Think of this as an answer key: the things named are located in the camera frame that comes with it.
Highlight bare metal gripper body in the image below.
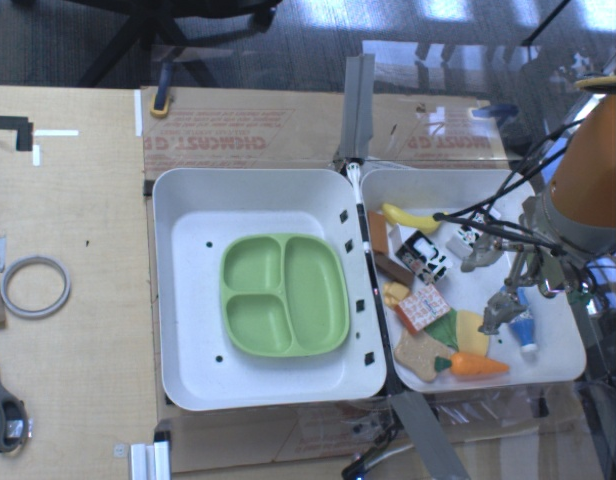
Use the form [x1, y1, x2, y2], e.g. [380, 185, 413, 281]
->
[505, 243, 578, 300]

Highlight small black and white carton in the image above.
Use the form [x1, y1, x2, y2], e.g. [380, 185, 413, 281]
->
[446, 206, 505, 260]

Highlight blue and white bottle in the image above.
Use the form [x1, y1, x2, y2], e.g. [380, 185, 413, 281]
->
[507, 287, 540, 354]

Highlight large black and white carton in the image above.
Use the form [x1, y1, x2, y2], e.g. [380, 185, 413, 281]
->
[389, 224, 455, 286]

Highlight white plastic tray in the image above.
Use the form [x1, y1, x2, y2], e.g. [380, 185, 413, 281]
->
[151, 167, 388, 412]
[360, 167, 588, 395]

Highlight orange carrot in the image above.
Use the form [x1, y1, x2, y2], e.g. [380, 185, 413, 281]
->
[433, 350, 511, 380]

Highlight yellow banana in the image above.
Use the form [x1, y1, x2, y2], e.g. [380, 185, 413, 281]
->
[380, 202, 448, 235]

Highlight orange and white carton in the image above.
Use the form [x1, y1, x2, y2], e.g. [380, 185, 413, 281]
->
[394, 283, 452, 336]

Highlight brown chocolate bar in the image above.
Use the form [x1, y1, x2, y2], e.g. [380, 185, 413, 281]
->
[374, 252, 416, 288]

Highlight yellow toy pastry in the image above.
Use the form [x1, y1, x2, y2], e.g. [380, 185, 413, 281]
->
[382, 281, 412, 311]

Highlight tan bread slice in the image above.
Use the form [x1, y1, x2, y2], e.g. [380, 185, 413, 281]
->
[393, 328, 458, 384]

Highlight orange rectangular block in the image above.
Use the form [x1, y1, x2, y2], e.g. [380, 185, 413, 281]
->
[366, 209, 392, 256]

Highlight thin black and white rod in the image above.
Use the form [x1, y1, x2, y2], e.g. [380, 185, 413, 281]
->
[345, 161, 395, 397]

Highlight green divided plate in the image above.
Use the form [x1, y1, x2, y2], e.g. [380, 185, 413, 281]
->
[219, 233, 351, 359]

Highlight brown cardboard board red print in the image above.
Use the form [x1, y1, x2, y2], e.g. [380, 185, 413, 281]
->
[140, 85, 592, 475]

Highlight black office chair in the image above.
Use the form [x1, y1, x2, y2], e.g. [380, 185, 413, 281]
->
[9, 0, 295, 89]

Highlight grey tape roll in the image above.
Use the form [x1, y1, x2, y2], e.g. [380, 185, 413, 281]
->
[0, 254, 72, 320]

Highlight grey handled scissors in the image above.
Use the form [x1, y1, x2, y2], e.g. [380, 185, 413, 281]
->
[0, 361, 30, 454]

